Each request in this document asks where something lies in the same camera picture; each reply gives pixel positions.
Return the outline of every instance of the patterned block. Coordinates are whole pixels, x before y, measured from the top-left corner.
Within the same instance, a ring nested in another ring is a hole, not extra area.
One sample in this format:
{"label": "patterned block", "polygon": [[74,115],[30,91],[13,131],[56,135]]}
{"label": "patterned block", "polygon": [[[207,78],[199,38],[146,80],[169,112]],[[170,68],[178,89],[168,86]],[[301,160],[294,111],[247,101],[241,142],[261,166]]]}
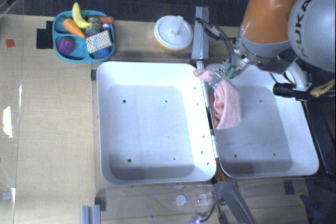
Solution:
{"label": "patterned block", "polygon": [[88,37],[85,39],[85,41],[86,41],[86,47],[90,54],[94,53],[97,50],[101,50],[103,48],[112,46],[112,40],[108,30],[100,32],[99,34],[96,34],[94,36]]}

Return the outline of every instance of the white sticker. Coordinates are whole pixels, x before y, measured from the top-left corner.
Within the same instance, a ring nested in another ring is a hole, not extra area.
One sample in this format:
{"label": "white sticker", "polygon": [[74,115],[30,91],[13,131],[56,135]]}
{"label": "white sticker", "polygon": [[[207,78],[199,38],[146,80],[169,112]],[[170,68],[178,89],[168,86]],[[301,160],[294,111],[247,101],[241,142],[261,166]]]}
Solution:
{"label": "white sticker", "polygon": [[10,192],[2,193],[2,200],[8,201],[10,199],[11,199],[11,193]]}

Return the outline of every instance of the white lid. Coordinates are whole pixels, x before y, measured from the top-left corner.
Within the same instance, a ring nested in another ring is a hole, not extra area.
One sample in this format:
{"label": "white lid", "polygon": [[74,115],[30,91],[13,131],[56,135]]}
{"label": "white lid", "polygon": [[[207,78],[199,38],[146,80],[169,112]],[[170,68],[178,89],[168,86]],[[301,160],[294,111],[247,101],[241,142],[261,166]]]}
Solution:
{"label": "white lid", "polygon": [[193,40],[191,26],[181,16],[164,16],[155,24],[157,40],[169,49],[186,48]]}

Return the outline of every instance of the transparent plastic panel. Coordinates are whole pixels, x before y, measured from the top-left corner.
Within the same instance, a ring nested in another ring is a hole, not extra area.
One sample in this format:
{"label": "transparent plastic panel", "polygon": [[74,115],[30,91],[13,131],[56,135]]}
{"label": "transparent plastic panel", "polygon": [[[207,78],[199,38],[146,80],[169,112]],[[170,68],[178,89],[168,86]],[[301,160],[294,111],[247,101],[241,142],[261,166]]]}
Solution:
{"label": "transparent plastic panel", "polygon": [[0,0],[0,222],[13,223],[24,46],[24,0]]}

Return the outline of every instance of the yellow cable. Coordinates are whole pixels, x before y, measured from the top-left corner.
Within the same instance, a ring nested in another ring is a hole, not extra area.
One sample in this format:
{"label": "yellow cable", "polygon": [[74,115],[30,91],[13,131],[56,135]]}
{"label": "yellow cable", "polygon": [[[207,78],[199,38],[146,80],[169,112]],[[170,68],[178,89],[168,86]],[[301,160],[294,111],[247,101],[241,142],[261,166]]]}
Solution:
{"label": "yellow cable", "polygon": [[335,79],[330,80],[329,82],[317,86],[315,88],[313,88],[310,91],[310,94],[314,97],[320,97],[321,95],[325,94],[327,91],[329,91],[332,87],[334,87],[335,85]]}

